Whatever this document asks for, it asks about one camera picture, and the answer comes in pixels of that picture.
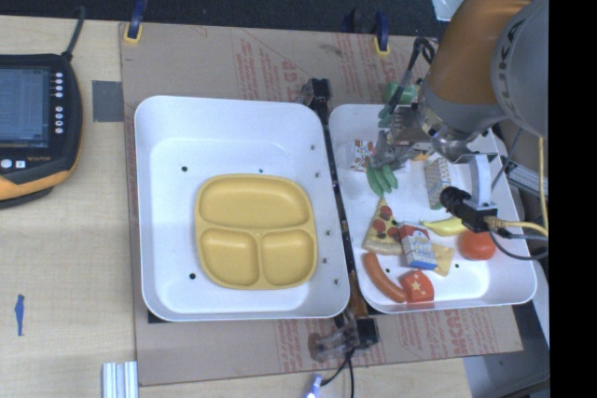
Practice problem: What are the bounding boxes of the pizza slice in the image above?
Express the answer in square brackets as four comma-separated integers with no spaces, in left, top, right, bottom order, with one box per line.
[361,196,403,255]

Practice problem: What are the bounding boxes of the yellow cheese wedge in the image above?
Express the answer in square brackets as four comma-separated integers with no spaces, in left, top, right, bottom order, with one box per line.
[431,242,456,278]

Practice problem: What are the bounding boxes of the red cube with yellow star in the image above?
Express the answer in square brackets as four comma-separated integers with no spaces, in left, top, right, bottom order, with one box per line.
[399,269,436,305]

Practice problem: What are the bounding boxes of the yellow banana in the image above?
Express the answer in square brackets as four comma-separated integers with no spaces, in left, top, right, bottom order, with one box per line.
[422,216,467,238]

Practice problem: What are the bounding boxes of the orange tomato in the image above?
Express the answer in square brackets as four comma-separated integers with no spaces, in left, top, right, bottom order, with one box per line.
[456,229,496,261]

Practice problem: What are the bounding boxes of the thin black and white rod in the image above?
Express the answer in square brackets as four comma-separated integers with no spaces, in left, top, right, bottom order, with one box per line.
[320,105,364,319]

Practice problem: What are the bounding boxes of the green pea pods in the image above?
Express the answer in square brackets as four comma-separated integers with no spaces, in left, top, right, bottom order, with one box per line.
[365,160,399,197]

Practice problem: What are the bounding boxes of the orange sausage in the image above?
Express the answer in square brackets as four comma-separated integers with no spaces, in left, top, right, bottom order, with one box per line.
[363,252,408,304]

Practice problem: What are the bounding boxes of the yellow divided plate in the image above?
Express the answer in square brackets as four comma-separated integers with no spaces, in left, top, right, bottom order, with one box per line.
[194,173,319,291]

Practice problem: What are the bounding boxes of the pale patterned carton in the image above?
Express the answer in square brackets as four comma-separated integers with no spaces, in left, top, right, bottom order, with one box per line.
[423,157,452,209]

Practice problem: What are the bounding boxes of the black block with thin wires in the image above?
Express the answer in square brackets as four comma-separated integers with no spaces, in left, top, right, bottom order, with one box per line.
[354,316,380,349]
[300,77,332,109]

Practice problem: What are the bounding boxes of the white plastic tray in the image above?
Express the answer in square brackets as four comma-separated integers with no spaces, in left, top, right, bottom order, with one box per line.
[133,95,351,323]
[328,103,538,315]

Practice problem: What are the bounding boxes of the brown cardboard board red print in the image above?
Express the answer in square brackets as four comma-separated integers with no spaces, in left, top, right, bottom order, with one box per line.
[118,21,524,388]

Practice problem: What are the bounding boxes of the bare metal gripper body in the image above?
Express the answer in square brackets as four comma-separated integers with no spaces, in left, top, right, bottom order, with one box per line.
[389,103,475,163]

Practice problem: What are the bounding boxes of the red white and blue carton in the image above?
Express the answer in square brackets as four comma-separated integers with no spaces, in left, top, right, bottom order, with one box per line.
[396,222,438,271]

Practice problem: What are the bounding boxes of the black cylinder on white bracket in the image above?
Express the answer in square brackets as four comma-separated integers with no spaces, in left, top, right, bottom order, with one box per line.
[439,153,500,233]

